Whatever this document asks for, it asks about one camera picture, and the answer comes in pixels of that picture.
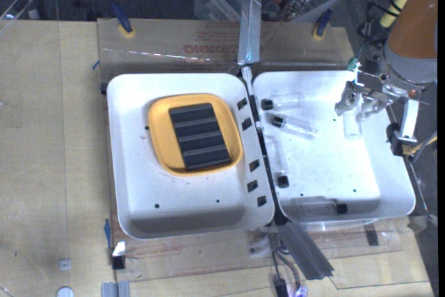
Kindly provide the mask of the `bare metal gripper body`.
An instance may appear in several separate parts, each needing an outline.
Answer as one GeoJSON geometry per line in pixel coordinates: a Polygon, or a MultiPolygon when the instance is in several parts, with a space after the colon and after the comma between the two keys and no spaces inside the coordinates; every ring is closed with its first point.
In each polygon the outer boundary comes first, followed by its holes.
{"type": "Polygon", "coordinates": [[[390,70],[378,74],[359,71],[353,82],[353,98],[375,99],[381,104],[406,102],[409,99],[419,101],[427,86],[428,83],[409,81],[390,70]]]}

